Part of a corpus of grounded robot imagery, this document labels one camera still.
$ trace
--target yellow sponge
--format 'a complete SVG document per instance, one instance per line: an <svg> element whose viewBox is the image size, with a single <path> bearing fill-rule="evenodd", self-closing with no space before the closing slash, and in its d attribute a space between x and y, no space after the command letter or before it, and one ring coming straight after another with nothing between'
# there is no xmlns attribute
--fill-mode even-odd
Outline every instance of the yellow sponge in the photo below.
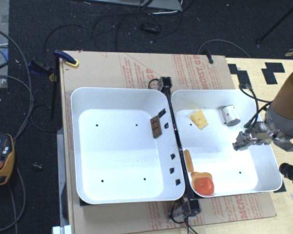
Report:
<svg viewBox="0 0 293 234"><path fill-rule="evenodd" d="M190 116L190 119L199 129L203 129L205 126L208 125L208 121L206 120L202 110L198 110L197 112L193 113Z"/></svg>

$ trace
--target multimeter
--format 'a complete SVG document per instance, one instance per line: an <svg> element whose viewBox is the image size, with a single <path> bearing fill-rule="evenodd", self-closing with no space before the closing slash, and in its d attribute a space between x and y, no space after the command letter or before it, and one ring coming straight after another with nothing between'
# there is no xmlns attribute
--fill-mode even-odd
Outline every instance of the multimeter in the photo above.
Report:
<svg viewBox="0 0 293 234"><path fill-rule="evenodd" d="M6 184L14 167L14 142L9 134L0 133L0 185Z"/></svg>

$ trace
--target dark carpet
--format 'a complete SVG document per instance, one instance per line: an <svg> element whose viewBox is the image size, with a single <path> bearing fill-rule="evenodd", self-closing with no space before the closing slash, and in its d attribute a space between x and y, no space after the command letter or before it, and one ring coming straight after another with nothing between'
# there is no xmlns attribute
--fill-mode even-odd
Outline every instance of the dark carpet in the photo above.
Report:
<svg viewBox="0 0 293 234"><path fill-rule="evenodd" d="M246 52L252 58L287 59L285 53L293 49L293 12L259 48L255 42L293 7L293 0L184 0L182 7L182 14L153 16L161 27L161 33L154 37L139 29L137 7L81 0L10 0L9 36L28 62L37 57L52 67L55 49L197 54L200 46L212 39L232 42L244 50L221 41L202 48L227 57L247 58ZM155 11L141 8L140 23L156 23L145 15ZM9 75L28 82L24 62L12 43ZM59 225L56 131L61 127L60 97L58 93L56 117L50 121L52 83L44 76L31 78L37 106L32 120L40 129L29 121L16 143L17 164L26 187L26 208L18 230L21 234L50 234L52 227ZM8 89L0 89L0 99L0 132L14 136L28 111L28 92L11 80ZM33 169L36 162L42 165L41 171ZM23 192L16 171L10 185L19 214ZM8 187L1 186L0 228L13 219ZM15 229L2 233L12 234Z"/></svg>

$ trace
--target empty white tray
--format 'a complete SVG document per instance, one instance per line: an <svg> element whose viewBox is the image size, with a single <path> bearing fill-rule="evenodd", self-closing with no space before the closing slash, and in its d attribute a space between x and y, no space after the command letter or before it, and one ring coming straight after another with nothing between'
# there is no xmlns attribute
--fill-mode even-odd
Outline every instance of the empty white tray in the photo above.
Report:
<svg viewBox="0 0 293 234"><path fill-rule="evenodd" d="M190 151L194 171L213 176L215 193L204 197L280 188L282 177L270 145L252 145L245 151L235 151L232 146L256 112L253 99L239 90L178 90L172 95L172 105L182 148ZM236 126L224 124L221 109L227 105L234 105L241 119ZM202 130L190 120L200 109L209 123Z"/></svg>
<svg viewBox="0 0 293 234"><path fill-rule="evenodd" d="M89 204L176 200L184 177L159 91L79 88L71 96L77 192ZM150 119L160 118L154 138Z"/></svg>

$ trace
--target tomato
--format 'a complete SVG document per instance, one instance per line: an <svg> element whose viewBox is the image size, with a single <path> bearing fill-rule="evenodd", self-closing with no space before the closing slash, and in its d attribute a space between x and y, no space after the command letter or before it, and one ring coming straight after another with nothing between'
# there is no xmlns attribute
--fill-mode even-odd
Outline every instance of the tomato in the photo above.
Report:
<svg viewBox="0 0 293 234"><path fill-rule="evenodd" d="M211 195L215 191L215 185L210 178L201 177L195 181L195 190L201 195Z"/></svg>

